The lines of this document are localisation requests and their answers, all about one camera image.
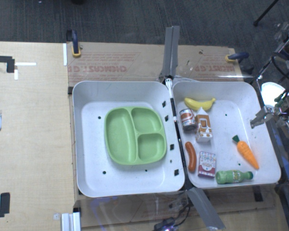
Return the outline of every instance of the black pole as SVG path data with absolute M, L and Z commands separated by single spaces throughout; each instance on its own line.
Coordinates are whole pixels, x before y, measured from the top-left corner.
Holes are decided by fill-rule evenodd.
M 278 0 L 274 0 L 274 2 L 263 12 L 262 15 L 259 16 L 257 20 L 254 21 L 253 25 L 257 26 L 258 22 L 270 11 L 270 9 L 278 2 Z

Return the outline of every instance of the white tray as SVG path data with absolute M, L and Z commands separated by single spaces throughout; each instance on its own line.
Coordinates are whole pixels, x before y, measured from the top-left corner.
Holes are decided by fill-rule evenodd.
M 252 171 L 254 178 L 239 184 L 217 184 L 216 179 L 199 177 L 198 161 L 195 173 L 188 172 L 191 182 L 199 188 L 223 188 L 242 185 L 260 185 L 276 183 L 280 179 L 280 167 L 266 124 L 250 126 L 250 120 L 255 118 L 261 109 L 254 88 L 245 82 L 178 82 L 173 86 L 173 97 L 179 122 L 179 130 L 183 146 L 190 141 L 196 150 L 197 157 L 200 151 L 216 154 L 216 169 L 238 169 L 243 172 Z M 187 108 L 184 98 L 199 101 L 216 98 L 212 108 L 207 111 L 213 137 L 210 142 L 196 142 L 194 131 L 183 131 L 179 111 Z M 238 135 L 253 151 L 258 161 L 259 170 L 255 170 L 239 154 L 232 137 Z M 188 154 L 184 150 L 188 164 Z
M 158 82 L 83 81 L 73 89 L 73 104 L 77 183 L 84 195 L 162 193 L 182 188 L 183 164 L 169 93 L 164 85 Z M 109 110 L 120 106 L 144 106 L 160 115 L 167 142 L 167 152 L 161 160 L 125 166 L 110 158 L 105 144 L 104 117 Z

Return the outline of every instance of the small box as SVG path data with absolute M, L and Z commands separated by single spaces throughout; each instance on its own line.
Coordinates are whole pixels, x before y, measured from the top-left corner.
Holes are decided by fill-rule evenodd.
M 216 155 L 209 152 L 199 153 L 198 176 L 215 177 Z
M 195 131 L 197 142 L 208 142 L 212 139 L 212 129 L 209 115 L 202 108 L 199 109 L 195 117 L 197 129 Z

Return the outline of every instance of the table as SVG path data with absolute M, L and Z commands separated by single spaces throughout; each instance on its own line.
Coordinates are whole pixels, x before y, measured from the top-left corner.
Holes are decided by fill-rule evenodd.
M 100 49 L 123 47 L 100 46 Z M 155 68 L 159 63 L 162 66 L 163 48 L 143 47 L 146 54 L 156 56 Z M 210 49 L 225 50 L 224 47 Z M 19 63 L 37 63 L 19 66 L 18 80 L 14 74 L 6 73 L 6 64 L 0 63 L 0 194 L 11 195 L 10 212 L 0 218 L 0 230 L 60 230 L 60 215 L 71 213 L 77 198 L 83 198 L 74 183 L 72 111 L 67 93 L 69 66 L 64 66 L 63 44 L 0 42 L 0 55 L 12 56 Z M 271 194 L 270 204 L 259 210 L 252 210 L 251 206 L 247 212 L 231 212 L 239 204 L 227 205 L 230 214 L 225 208 L 218 210 L 223 212 L 221 219 L 225 226 L 230 230 L 240 227 L 286 230 L 278 196 L 269 188 L 265 193 Z M 220 199 L 218 194 L 211 196 L 216 203 Z M 153 224 L 135 222 L 117 225 L 116 230 L 147 230 L 148 227 L 152 228 Z M 182 227 L 206 230 L 198 216 L 188 218 Z

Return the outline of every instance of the soda can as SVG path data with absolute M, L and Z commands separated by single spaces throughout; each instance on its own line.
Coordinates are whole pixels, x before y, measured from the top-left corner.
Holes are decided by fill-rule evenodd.
M 184 131 L 190 131 L 197 128 L 194 113 L 191 109 L 183 109 L 180 111 L 180 118 Z

